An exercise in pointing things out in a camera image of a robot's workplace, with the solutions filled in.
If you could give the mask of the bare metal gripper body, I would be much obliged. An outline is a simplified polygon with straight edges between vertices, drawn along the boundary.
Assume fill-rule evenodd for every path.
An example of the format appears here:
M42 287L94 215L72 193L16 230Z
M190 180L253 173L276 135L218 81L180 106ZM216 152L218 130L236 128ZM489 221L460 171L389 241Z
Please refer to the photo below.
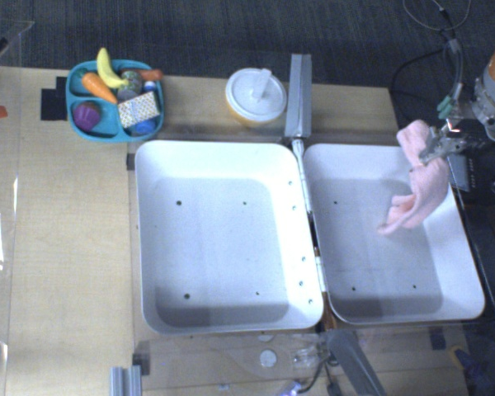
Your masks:
M440 155L485 149L495 144L495 98L486 92L470 99L447 96L440 103Z

